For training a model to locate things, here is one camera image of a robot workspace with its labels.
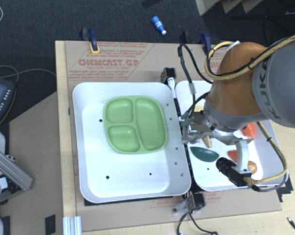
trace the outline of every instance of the green divided plate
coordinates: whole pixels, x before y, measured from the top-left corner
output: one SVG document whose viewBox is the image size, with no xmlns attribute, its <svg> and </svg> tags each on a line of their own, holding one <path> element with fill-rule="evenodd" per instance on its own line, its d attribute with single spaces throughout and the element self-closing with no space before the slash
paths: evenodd
<svg viewBox="0 0 295 235">
<path fill-rule="evenodd" d="M 127 154 L 149 153 L 167 143 L 162 107 L 148 96 L 121 96 L 104 107 L 104 125 L 111 147 Z"/>
</svg>

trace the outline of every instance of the wooden table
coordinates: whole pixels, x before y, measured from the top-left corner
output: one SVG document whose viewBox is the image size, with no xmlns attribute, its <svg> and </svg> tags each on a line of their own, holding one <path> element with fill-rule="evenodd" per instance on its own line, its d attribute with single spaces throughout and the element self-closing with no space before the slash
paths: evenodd
<svg viewBox="0 0 295 235">
<path fill-rule="evenodd" d="M 57 68 L 57 93 L 59 107 L 60 153 L 63 191 L 63 215 L 74 217 L 77 215 L 74 190 L 74 170 L 71 147 L 70 118 L 68 115 L 69 95 L 66 68 L 65 41 L 56 41 L 56 68 Z M 294 190 L 291 194 L 283 195 L 282 211 L 257 213 L 222 218 L 199 220 L 201 228 L 217 231 L 220 235 L 246 235 L 246 234 L 295 234 L 295 230 L 287 221 L 290 217 L 295 223 L 295 129 L 286 128 L 272 123 L 279 145 L 284 152 L 290 179 Z M 110 229 L 102 231 L 84 232 L 86 235 L 175 235 L 177 223 L 164 223 L 128 228 Z M 202 234 L 192 223 L 185 221 L 180 226 L 180 231 L 188 235 Z"/>
</svg>

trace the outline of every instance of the dark floor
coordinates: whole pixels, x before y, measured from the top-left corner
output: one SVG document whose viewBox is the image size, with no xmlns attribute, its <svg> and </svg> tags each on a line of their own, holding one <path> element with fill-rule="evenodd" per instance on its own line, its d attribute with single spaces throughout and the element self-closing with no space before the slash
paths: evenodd
<svg viewBox="0 0 295 235">
<path fill-rule="evenodd" d="M 56 40 L 79 40 L 82 27 L 93 27 L 98 41 L 179 43 L 182 32 L 189 43 L 198 43 L 208 32 L 213 44 L 223 40 L 269 44 L 295 34 L 295 17 L 231 19 L 233 16 L 277 15 L 295 12 L 295 0 L 264 0 L 249 13 L 238 5 L 225 14 L 217 3 L 202 17 L 195 0 L 0 0 L 0 65 L 18 71 L 46 69 L 55 72 Z M 158 15 L 167 35 L 155 30 L 150 20 Z M 0 69 L 0 75 L 13 74 Z M 10 114 L 3 123 L 22 114 L 56 91 L 55 77 L 34 71 L 20 75 L 18 92 Z"/>
</svg>

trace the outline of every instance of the black pen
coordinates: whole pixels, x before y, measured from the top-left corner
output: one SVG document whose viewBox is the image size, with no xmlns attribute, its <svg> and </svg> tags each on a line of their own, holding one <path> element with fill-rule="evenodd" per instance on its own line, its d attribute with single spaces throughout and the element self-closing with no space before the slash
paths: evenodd
<svg viewBox="0 0 295 235">
<path fill-rule="evenodd" d="M 289 223 L 292 225 L 292 227 L 295 229 L 295 223 L 291 220 L 291 218 L 287 217 Z"/>
</svg>

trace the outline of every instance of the blue marker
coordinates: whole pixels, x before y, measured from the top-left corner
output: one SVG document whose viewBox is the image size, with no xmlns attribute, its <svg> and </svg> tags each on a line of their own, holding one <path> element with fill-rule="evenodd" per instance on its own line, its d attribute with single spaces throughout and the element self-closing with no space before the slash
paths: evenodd
<svg viewBox="0 0 295 235">
<path fill-rule="evenodd" d="M 157 16 L 152 18 L 152 22 L 155 25 L 155 27 L 162 33 L 162 35 L 165 35 L 167 33 L 164 29 L 162 22 L 159 20 Z"/>
</svg>

